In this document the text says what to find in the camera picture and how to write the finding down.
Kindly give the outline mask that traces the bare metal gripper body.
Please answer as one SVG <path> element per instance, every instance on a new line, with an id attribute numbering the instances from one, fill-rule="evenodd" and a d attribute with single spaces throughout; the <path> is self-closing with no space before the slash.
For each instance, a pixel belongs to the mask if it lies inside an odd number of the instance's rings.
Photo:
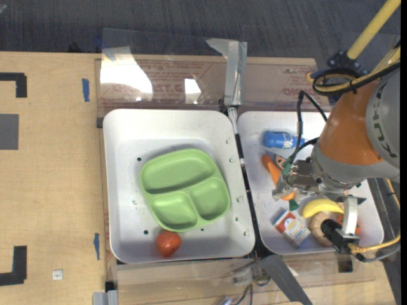
<path id="1" fill-rule="evenodd" d="M 286 175 L 287 189 L 289 187 L 305 189 L 331 200 L 342 197 L 345 191 L 352 189 L 353 186 L 353 183 L 344 183 L 332 178 L 311 158 L 295 161 Z"/>

